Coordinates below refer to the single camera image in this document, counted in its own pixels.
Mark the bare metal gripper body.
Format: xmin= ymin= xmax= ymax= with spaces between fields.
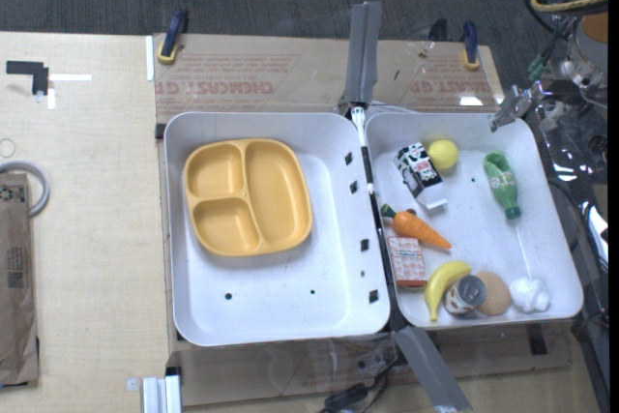
xmin=530 ymin=56 xmax=609 ymax=104

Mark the green plastic bottle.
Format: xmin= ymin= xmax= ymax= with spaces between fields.
xmin=482 ymin=151 xmax=523 ymax=221

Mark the yellow lemon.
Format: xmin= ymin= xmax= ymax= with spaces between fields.
xmin=427 ymin=138 xmax=460 ymax=172

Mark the black and white milk carton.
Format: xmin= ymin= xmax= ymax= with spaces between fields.
xmin=392 ymin=140 xmax=449 ymax=211

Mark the white plastic tray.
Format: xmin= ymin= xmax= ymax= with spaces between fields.
xmin=363 ymin=110 xmax=586 ymax=332
xmin=162 ymin=110 xmax=393 ymax=348

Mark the orange carrot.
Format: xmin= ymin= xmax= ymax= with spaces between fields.
xmin=379 ymin=203 xmax=454 ymax=251

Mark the orange and white packet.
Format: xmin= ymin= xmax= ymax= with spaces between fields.
xmin=385 ymin=235 xmax=428 ymax=289

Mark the yellow banana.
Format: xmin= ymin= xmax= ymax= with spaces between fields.
xmin=423 ymin=259 xmax=473 ymax=323

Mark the tan round biscuit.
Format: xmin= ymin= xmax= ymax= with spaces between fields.
xmin=473 ymin=270 xmax=513 ymax=317

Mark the white lumpy toy food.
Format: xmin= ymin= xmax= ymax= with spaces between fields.
xmin=509 ymin=276 xmax=552 ymax=315

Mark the small brown and white can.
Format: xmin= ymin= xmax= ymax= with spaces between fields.
xmin=443 ymin=274 xmax=488 ymax=319

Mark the brown cardboard board red print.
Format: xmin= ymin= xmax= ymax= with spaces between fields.
xmin=152 ymin=32 xmax=573 ymax=407

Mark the yellow divided plate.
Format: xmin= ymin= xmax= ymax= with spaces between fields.
xmin=182 ymin=137 xmax=314 ymax=258

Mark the brown paper bag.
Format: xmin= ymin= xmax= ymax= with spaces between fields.
xmin=0 ymin=172 xmax=41 ymax=388

